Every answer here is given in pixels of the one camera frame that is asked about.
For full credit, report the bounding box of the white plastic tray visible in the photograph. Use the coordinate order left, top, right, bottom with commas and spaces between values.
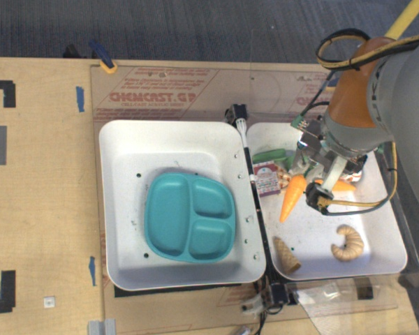
98, 119, 267, 292
246, 121, 409, 281

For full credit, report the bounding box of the small orange carrot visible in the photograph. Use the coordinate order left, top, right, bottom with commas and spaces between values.
314, 179, 357, 193

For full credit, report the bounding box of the green pea pod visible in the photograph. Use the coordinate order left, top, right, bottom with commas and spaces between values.
251, 148, 291, 165

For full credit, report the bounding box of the black block with thin wires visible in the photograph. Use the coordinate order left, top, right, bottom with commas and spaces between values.
225, 103, 249, 124
267, 283, 298, 306

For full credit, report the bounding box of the beige croissant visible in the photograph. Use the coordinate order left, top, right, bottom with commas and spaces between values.
330, 224, 365, 262

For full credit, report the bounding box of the pink and white packet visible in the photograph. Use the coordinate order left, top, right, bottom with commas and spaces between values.
252, 162, 281, 198

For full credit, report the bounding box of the brown cardboard board red print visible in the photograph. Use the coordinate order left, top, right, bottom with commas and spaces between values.
89, 59, 411, 329

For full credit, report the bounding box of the teal divided plate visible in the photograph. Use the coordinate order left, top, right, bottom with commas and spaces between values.
143, 172, 237, 264

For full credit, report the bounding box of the red and white small packet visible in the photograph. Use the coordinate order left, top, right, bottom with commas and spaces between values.
341, 168, 364, 184

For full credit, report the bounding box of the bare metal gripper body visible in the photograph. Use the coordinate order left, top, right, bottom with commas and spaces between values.
297, 119, 368, 174

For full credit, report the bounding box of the tan ice cream cone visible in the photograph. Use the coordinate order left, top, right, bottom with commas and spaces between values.
272, 236, 302, 276

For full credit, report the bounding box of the tan checked waffle biscuit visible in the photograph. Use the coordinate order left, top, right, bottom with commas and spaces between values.
274, 165, 295, 190

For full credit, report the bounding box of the large orange carrot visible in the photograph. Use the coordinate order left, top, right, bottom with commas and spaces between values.
279, 174, 307, 223

